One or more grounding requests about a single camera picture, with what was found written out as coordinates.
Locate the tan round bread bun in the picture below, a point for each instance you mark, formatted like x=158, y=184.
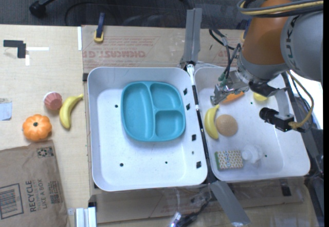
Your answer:
x=226, y=125

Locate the yellow lemon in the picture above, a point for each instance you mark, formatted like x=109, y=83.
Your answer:
x=259, y=97

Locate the yellow banana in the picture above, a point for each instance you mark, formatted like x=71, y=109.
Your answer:
x=66, y=110
x=210, y=123

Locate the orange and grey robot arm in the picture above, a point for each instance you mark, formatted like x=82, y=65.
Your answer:
x=267, y=41

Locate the blue divided plate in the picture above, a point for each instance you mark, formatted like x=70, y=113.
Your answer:
x=144, y=115

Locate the orange pumpkin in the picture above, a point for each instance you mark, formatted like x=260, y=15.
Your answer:
x=36, y=128

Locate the white plastic tray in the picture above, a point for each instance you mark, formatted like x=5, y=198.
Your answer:
x=280, y=149
x=144, y=159

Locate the black cylinder on white bracket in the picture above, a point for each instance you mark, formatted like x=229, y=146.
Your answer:
x=277, y=119

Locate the orange carrot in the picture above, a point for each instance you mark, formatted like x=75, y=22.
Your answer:
x=232, y=97

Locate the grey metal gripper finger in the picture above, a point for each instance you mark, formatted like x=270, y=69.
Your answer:
x=214, y=100
x=222, y=96

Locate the brown paper envelope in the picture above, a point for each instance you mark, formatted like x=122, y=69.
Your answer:
x=28, y=185

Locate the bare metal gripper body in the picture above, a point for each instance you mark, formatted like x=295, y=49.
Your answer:
x=235, y=84

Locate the pink cupcake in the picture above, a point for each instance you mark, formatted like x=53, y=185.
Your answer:
x=53, y=101

